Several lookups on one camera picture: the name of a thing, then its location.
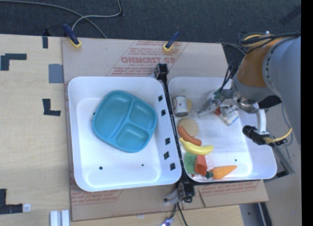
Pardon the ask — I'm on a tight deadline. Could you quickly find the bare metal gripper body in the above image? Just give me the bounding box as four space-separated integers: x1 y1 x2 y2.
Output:
216 89 260 113

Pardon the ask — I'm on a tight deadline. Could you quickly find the white and blue carton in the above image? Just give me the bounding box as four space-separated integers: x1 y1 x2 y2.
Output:
215 106 240 127

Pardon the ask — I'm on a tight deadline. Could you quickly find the tan round biscuit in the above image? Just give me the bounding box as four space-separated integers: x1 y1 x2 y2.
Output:
178 117 200 138

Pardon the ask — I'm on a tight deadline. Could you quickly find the white can with orange dot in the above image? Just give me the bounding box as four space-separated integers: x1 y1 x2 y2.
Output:
172 95 189 118

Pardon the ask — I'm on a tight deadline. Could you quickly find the orange sausage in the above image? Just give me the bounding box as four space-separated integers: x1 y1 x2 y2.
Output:
177 125 202 147

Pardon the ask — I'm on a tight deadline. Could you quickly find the thin black rod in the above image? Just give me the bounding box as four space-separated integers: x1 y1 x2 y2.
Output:
160 73 189 187

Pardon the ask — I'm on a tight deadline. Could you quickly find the yellow banana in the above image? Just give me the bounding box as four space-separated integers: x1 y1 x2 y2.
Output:
179 137 214 156

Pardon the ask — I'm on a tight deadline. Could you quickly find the white plastic tray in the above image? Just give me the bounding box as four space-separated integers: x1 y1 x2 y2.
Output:
67 76 182 192
168 76 278 183

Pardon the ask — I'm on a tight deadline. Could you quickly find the white packet with red print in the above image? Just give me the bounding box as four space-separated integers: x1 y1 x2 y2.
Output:
205 155 216 172

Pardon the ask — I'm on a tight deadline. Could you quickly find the green leafy toy vegetable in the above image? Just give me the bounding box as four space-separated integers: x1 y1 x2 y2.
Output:
183 152 198 175

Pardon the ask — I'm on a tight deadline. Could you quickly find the red carton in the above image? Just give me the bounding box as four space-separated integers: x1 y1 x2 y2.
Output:
194 155 208 177

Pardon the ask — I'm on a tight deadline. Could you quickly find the orange carrot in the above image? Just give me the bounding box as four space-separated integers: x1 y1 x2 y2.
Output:
205 165 238 180

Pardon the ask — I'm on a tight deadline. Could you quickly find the blue divided plate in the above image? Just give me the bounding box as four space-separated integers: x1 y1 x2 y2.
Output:
91 90 158 153

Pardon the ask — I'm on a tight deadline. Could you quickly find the brown cardboard board, red print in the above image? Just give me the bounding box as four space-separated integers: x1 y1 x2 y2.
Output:
61 37 269 222

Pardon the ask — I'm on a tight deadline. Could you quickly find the black cylinder on white bracket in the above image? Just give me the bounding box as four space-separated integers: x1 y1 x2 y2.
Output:
242 109 271 146

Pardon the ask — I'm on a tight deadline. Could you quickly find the black block with thin wires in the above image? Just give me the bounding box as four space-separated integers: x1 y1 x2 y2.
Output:
180 182 196 203
154 63 170 81

